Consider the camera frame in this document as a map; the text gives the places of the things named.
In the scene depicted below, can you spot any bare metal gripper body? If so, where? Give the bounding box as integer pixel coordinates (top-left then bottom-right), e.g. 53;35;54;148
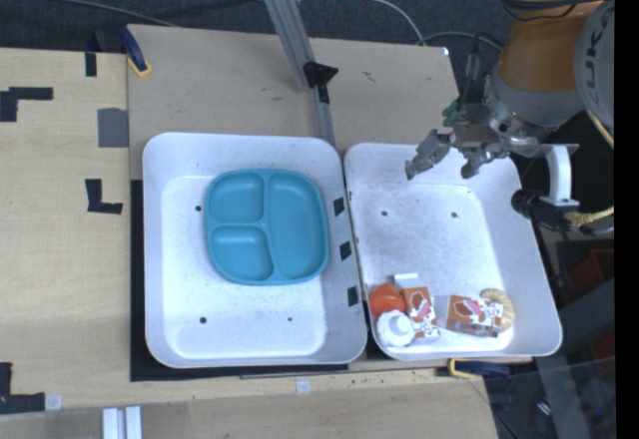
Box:
450;100;550;159

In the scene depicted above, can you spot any white plastic tray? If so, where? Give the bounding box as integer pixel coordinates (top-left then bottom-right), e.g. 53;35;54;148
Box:
141;131;369;370
342;142;564;363

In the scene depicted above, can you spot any beige toy croissant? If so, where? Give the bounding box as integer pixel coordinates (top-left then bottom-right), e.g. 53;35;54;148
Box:
478;287;516;331

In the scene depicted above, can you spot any orange and white carton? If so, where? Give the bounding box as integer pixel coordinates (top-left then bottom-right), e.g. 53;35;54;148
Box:
393;272;442;341
432;293;504;339

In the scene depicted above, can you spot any blue divided plate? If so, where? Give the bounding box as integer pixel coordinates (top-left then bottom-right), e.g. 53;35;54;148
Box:
203;168;331;287

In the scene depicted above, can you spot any orange toy tomato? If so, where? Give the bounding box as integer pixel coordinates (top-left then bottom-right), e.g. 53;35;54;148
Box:
367;281;407;319

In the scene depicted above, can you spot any pale wood board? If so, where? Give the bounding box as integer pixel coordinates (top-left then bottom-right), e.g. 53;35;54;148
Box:
126;23;535;374

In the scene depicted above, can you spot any black cylinder on white bracket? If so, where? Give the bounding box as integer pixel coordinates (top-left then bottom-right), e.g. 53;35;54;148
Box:
509;143;581;232

